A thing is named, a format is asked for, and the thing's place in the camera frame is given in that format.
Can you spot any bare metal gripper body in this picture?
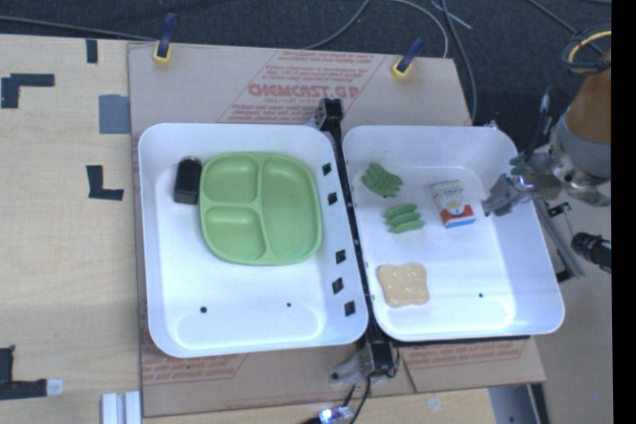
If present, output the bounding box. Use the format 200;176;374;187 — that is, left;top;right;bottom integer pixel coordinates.
520;148;612;208

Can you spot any white, orange and blue carton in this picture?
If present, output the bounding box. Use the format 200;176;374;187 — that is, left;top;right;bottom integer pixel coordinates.
428;179;476;230

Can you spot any white plastic tray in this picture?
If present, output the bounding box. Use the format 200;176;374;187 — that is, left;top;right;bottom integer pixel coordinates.
137;122;370;359
342;124;566;344

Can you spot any beige toast slice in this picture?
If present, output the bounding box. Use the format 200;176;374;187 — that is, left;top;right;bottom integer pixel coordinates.
375;261;431;310

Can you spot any thin black rod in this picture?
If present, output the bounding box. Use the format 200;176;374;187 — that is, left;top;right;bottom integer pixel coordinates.
329;126;381;345

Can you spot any green divided plate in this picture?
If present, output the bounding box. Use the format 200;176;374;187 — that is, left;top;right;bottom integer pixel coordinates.
199;151;324;267

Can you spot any small black bottle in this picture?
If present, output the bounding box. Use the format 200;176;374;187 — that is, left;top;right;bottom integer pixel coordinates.
172;156;204;206

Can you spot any brown cardboard board, red print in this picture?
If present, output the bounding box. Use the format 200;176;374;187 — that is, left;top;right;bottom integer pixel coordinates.
126;42;548;418

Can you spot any black cylinder on white bracket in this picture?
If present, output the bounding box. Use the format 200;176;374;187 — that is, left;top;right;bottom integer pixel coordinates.
569;230;613;274

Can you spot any black block with thin wires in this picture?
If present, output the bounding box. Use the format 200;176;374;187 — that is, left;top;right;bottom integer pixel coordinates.
316;97;346;132
364;339;399;377

